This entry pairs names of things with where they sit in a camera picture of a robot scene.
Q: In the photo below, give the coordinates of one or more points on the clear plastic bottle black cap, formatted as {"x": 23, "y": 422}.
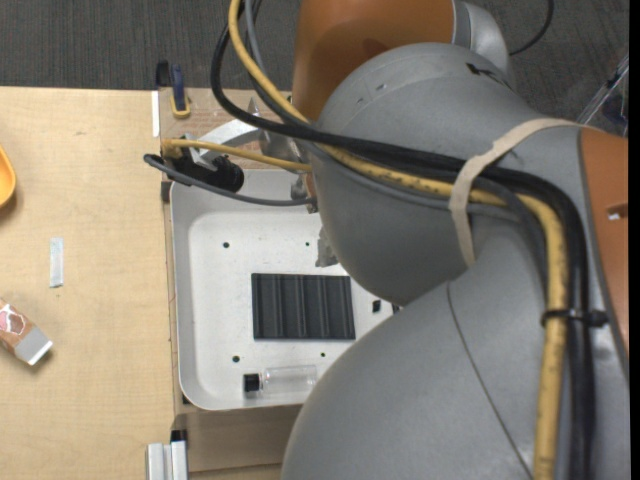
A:
{"x": 287, "y": 379}

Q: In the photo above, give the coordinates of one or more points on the brown and white carton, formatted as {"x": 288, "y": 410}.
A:
{"x": 22, "y": 335}

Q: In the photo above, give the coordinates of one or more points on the white plastic tray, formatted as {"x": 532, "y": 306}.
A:
{"x": 215, "y": 288}

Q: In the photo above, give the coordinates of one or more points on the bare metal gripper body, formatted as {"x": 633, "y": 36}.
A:
{"x": 278, "y": 145}

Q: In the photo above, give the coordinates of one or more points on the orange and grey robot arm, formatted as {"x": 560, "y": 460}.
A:
{"x": 430, "y": 248}

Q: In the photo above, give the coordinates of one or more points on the black ribbed rectangular block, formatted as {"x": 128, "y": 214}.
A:
{"x": 302, "y": 308}

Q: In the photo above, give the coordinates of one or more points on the orange divided plate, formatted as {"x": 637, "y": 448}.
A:
{"x": 5, "y": 178}

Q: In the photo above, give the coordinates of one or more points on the black cylinder on white bracket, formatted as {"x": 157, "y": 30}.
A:
{"x": 227, "y": 172}

